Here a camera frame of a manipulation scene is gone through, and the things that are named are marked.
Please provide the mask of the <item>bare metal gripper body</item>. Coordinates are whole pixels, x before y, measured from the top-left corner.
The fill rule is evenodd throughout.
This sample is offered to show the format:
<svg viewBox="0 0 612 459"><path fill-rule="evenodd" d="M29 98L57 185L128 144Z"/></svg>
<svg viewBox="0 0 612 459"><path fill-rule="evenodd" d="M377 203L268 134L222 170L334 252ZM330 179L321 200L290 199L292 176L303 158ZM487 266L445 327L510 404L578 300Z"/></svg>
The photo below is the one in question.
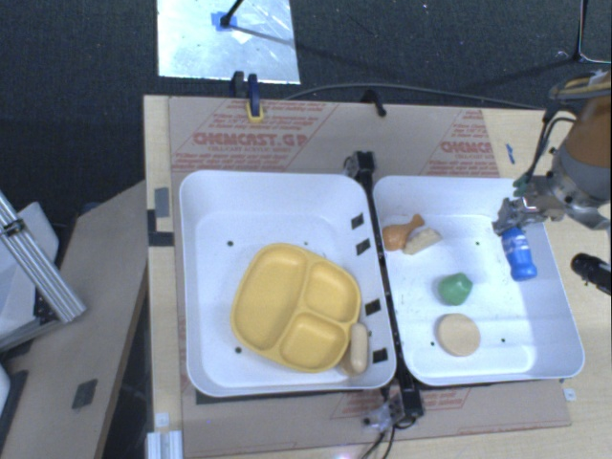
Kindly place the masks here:
<svg viewBox="0 0 612 459"><path fill-rule="evenodd" d="M610 220L599 212L606 201L593 197L566 175L534 176L520 195L527 212L560 221L564 216L591 230L608 230Z"/></svg>

